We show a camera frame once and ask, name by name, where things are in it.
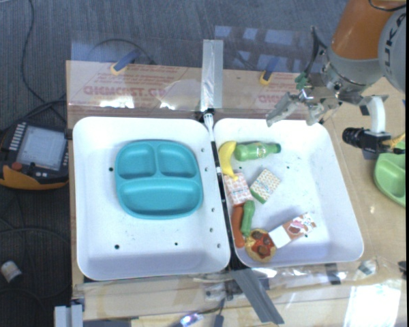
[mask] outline device button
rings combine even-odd
[[[20,162],[12,162],[11,169],[14,171],[20,172],[22,170],[22,164]]]

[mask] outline table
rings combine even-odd
[[[81,84],[73,84],[73,75],[82,74],[91,66],[101,69],[100,63],[67,62],[68,130],[71,137],[75,123],[86,116],[150,116],[194,117],[193,110],[152,110],[140,112],[129,108],[88,106],[77,103],[74,95]],[[181,69],[188,79],[200,82],[199,69]],[[259,106],[262,92],[255,92],[260,72],[224,70],[224,91],[231,93],[245,88],[252,95],[238,101],[245,109],[217,111],[215,119],[224,117],[263,118],[271,110],[275,99],[288,90],[297,74],[274,74],[271,86],[272,100]],[[404,95],[396,91],[386,79],[380,79],[364,95],[389,95],[385,101],[386,129],[393,136],[405,130]],[[303,112],[296,112],[292,119],[301,119]],[[406,261],[406,209],[388,199],[375,186],[373,171],[375,161],[365,160],[360,149],[342,141],[341,134],[347,127],[369,128],[371,119],[362,116],[358,107],[343,105],[324,123],[331,135],[338,162],[354,207],[365,244],[360,260],[338,263],[332,266],[306,266],[284,268],[267,281],[267,290],[287,326],[372,326],[370,322],[391,326],[407,324],[406,280],[398,262]],[[202,277],[157,277],[88,282],[80,272],[76,261],[76,207],[74,194],[74,157],[70,146],[70,209],[72,230],[72,284],[73,299],[84,304],[83,318],[90,320],[130,319],[132,326],[170,326],[189,312],[202,312],[204,318],[196,326],[212,326],[219,311],[222,292],[230,282],[224,274]],[[372,275],[361,271],[376,269]],[[340,280],[334,284],[328,277],[330,268]],[[249,301],[236,288],[227,291],[224,316],[225,326],[259,326],[261,324]]]

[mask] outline dark floor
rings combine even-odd
[[[81,54],[79,39],[215,38],[224,27],[309,33],[316,26],[331,40],[347,0],[7,0],[0,3],[0,134],[44,102],[64,99],[65,61]],[[110,40],[111,50],[120,42]],[[156,63],[200,67],[187,52],[151,46]],[[65,127],[66,107],[32,117]],[[0,326],[53,326],[53,309],[71,295],[68,186],[22,191],[0,185],[0,267],[14,261],[22,272],[9,284],[0,273]]]

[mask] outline small box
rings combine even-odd
[[[309,213],[299,215],[283,225],[271,230],[269,236],[277,248],[287,245],[293,240],[309,234],[316,224]]]
[[[250,191],[261,204],[264,204],[279,184],[280,179],[265,168],[253,182]]]
[[[244,174],[235,173],[238,176],[237,180],[234,180],[230,176],[224,176],[224,184],[226,185],[228,194],[234,206],[243,204],[247,200],[253,200],[253,195],[250,192],[247,181]]]

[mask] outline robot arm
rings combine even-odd
[[[372,116],[371,130],[346,129],[343,139],[375,158],[393,151],[391,135],[384,132],[383,101],[387,96],[363,97],[364,90],[382,76],[406,93],[406,0],[349,0],[329,46],[312,29],[314,47],[306,70],[296,79],[298,94],[287,93],[267,115],[267,125],[285,119],[300,104],[306,122],[323,122],[343,103],[359,106]],[[310,68],[322,57],[320,73]]]

